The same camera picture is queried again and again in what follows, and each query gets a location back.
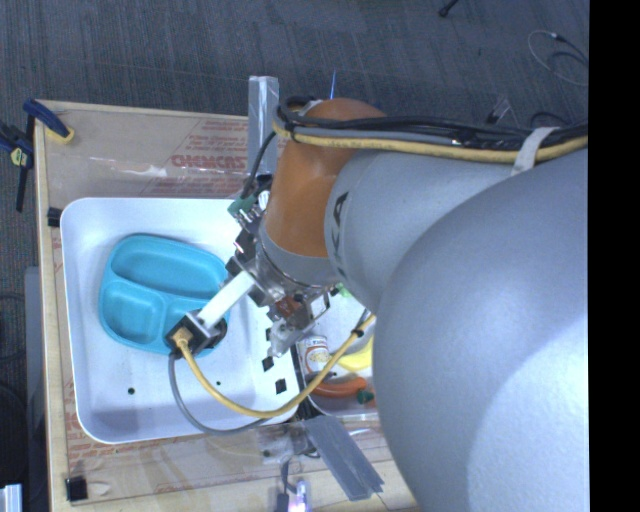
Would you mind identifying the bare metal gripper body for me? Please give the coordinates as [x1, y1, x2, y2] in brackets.
[225, 233, 335, 331]

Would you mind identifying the small white and orange can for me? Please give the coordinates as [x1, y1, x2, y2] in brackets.
[295, 335, 333, 376]

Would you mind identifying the orange carrot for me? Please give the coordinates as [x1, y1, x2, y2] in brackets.
[310, 375, 377, 406]

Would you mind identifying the yellow banana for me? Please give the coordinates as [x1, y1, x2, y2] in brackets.
[338, 333, 376, 374]

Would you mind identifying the blue divided plate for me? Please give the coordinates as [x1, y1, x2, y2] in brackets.
[97, 233, 232, 359]

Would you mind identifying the brown cardboard board red print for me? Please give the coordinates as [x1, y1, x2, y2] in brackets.
[33, 99, 417, 512]

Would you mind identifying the black cylinder on white bracket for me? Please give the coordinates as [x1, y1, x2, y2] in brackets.
[164, 272, 257, 359]

